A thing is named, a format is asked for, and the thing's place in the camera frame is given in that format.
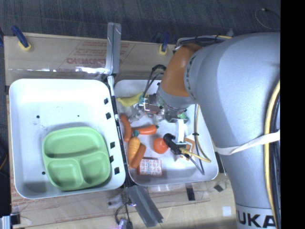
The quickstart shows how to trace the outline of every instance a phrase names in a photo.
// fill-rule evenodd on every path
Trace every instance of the white plastic tray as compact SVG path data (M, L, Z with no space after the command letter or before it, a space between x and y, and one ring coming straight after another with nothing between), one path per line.
M17 80L10 86L10 120L15 187L23 197L50 198L102 191L124 183L126 174L120 142L110 93L104 83L96 80ZM102 134L109 156L113 156L111 174L98 186L61 191L44 174L42 142L51 131L76 126L90 126ZM115 174L115 168L119 169L118 174Z
M160 81L155 81L148 90L148 94L156 93L157 83ZM122 80L119 81L114 88L116 97L130 97L134 96L140 92L143 92L147 80ZM119 113L125 113L127 116L131 114L130 107L123 107L123 105L117 101L117 108ZM194 133L194 105L191 105L185 112L190 119L185 124L185 136ZM132 127L146 126L153 124L153 120L145 115L140 120L133 122ZM147 158L157 158L162 162L162 176L152 177L137 175L136 169L130 169L131 178L135 183L143 186L151 185L165 185L165 184L177 184L177 183L188 183L188 182L199 182L208 181L214 179L218 174L218 164L215 157L215 152L213 149L212 141L202 114L200 113L198 119L198 133L199 133L199 143L203 148L205 154L211 159L211 163L202 162L205 175L202 175L200 171L195 167L191 161L185 160L174 160L174 154L167 150L166 153L160 155L154 152L152 143L155 137L163 137L166 133L171 133L175 135L176 125L173 123L168 123L167 121L161 121L157 133L154 135L140 135L138 136L140 141L146 145L145 156ZM128 143L124 143L125 149L128 147Z

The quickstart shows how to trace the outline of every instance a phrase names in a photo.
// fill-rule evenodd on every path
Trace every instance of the yellow banana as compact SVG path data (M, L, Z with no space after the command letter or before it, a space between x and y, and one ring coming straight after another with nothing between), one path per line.
M139 101L139 97L143 94L139 93L132 97L123 97L123 98L117 98L116 100L120 102L124 107L130 107L136 104Z

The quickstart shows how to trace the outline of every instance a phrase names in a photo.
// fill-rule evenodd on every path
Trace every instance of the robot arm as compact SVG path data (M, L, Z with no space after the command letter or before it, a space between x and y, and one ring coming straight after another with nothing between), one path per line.
M243 35L202 48L188 44L171 59L157 102L175 111L199 104L215 146L240 146L265 133L266 110L279 80L279 33ZM279 114L275 118L279 123ZM239 229L281 227L280 201L275 208L266 189L265 154L264 145L256 145L221 156Z

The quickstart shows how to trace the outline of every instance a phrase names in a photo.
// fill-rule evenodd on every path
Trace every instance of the green divided tray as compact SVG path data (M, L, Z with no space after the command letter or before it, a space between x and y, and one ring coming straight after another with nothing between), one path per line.
M43 140L42 154L51 183L64 191L96 186L110 175L106 143L91 127L49 133Z

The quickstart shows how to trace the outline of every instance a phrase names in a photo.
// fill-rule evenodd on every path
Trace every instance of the black floor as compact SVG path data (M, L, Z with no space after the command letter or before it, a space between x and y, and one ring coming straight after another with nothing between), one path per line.
M122 25L122 40L152 42L167 32L175 44L181 37L226 35L230 29L235 36L279 31L281 0L0 0L0 13L5 35L13 35L10 28L17 25L25 32L105 38L107 23L116 22ZM1 48L0 145L8 153ZM0 216L9 213L8 177L7 161L0 171Z

